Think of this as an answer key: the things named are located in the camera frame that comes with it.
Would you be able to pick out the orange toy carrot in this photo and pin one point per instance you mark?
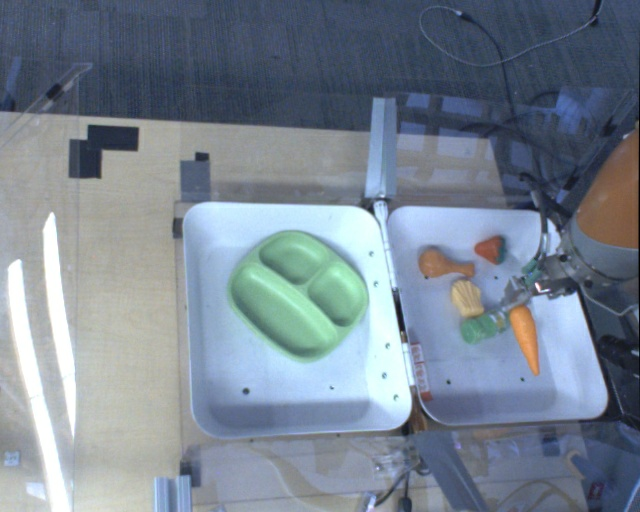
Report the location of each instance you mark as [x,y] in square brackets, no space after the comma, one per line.
[526,335]

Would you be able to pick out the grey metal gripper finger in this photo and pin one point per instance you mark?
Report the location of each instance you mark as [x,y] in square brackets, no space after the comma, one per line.
[511,295]
[524,298]

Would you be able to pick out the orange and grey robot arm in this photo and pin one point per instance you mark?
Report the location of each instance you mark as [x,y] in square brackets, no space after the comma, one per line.
[607,210]

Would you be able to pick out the yellow toy shell pastry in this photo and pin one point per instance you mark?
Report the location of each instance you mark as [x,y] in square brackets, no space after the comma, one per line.
[467,299]

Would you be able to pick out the white plastic tray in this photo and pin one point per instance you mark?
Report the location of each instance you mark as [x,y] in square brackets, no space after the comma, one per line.
[480,390]
[300,400]

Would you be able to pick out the green divided plate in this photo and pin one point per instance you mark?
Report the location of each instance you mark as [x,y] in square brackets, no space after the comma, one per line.
[295,295]

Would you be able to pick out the orange toy chicken drumstick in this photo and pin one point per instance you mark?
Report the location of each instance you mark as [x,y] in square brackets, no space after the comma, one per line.
[436,262]

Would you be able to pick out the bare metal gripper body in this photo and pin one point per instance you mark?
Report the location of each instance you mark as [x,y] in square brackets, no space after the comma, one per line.
[552,280]

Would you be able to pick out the brown cardboard board red print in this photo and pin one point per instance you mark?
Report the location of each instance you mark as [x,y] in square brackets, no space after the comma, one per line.
[421,372]

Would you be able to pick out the thin black and white rod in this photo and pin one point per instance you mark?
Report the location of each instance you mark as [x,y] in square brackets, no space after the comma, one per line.
[384,235]

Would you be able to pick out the red toy strawberry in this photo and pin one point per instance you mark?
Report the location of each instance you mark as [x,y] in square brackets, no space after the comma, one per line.
[489,249]

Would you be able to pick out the black cylinder on white bracket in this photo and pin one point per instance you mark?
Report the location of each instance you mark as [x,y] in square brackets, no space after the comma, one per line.
[620,352]

